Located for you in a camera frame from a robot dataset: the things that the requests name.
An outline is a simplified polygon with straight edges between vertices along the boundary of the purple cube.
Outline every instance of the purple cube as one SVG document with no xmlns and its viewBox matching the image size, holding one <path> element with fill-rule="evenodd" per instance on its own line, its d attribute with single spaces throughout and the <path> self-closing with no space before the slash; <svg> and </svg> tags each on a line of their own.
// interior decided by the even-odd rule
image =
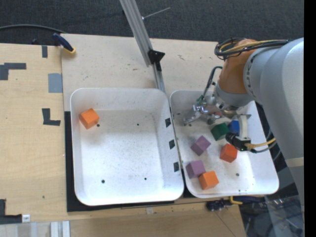
<svg viewBox="0 0 316 237">
<path fill-rule="evenodd" d="M 211 143 L 202 135 L 194 142 L 191 149 L 200 156 L 209 147 L 209 145 L 211 145 Z"/>
<path fill-rule="evenodd" d="M 190 162 L 186 166 L 186 170 L 190 179 L 194 177 L 199 177 L 201 174 L 206 172 L 203 162 L 201 160 Z"/>
</svg>

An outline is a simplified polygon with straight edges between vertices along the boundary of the wooden table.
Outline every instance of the wooden table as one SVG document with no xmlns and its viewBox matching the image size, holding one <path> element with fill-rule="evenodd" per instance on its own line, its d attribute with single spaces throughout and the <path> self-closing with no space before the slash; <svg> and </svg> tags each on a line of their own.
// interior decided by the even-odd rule
<svg viewBox="0 0 316 237">
<path fill-rule="evenodd" d="M 216 229 L 221 236 L 245 236 L 238 206 L 209 212 L 205 202 L 210 199 L 180 198 L 150 210 L 141 206 L 67 212 L 64 111 L 69 110 L 70 94 L 78 87 L 156 85 L 134 38 L 63 36 L 76 48 L 75 55 L 48 46 L 44 58 L 40 45 L 0 44 L 0 65 L 26 63 L 26 70 L 10 69 L 8 80 L 0 80 L 0 198 L 6 199 L 6 215 L 30 214 L 31 222 L 71 220 L 75 236 L 91 233 L 90 223 L 104 229 L 121 221 L 130 227 L 147 221 L 154 227 L 157 222 L 180 223 L 192 217 L 199 218 L 205 234 Z M 151 41 L 155 50 L 166 53 L 161 66 L 168 97 L 175 90 L 203 90 L 211 69 L 222 65 L 213 54 L 215 42 Z M 48 92 L 52 73 L 62 73 L 63 93 Z M 50 108 L 50 118 L 60 120 L 60 125 L 43 125 L 42 108 Z M 103 223 L 102 218 L 111 220 Z"/>
</svg>

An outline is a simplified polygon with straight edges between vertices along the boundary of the black clamp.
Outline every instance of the black clamp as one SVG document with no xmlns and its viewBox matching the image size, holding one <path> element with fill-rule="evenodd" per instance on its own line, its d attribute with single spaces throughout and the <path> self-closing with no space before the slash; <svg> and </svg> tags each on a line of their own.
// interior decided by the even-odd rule
<svg viewBox="0 0 316 237">
<path fill-rule="evenodd" d="M 165 53 L 159 52 L 159 51 L 155 51 L 155 50 L 149 50 L 148 51 L 148 56 L 150 59 L 150 62 L 152 64 L 156 64 L 156 68 L 158 71 L 161 71 L 161 65 L 160 65 L 160 61 L 161 59 L 164 57 Z"/>
</svg>

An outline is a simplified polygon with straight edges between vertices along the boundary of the black connector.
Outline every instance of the black connector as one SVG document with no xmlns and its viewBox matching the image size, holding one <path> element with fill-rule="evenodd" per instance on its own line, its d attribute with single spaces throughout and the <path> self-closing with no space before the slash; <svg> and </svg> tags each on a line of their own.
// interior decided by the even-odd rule
<svg viewBox="0 0 316 237">
<path fill-rule="evenodd" d="M 249 138 L 245 138 L 244 140 L 241 140 L 236 133 L 229 132 L 225 136 L 228 143 L 232 144 L 235 148 L 237 148 L 239 151 L 247 151 L 248 147 L 245 146 L 245 144 L 250 143 L 251 140 Z"/>
</svg>

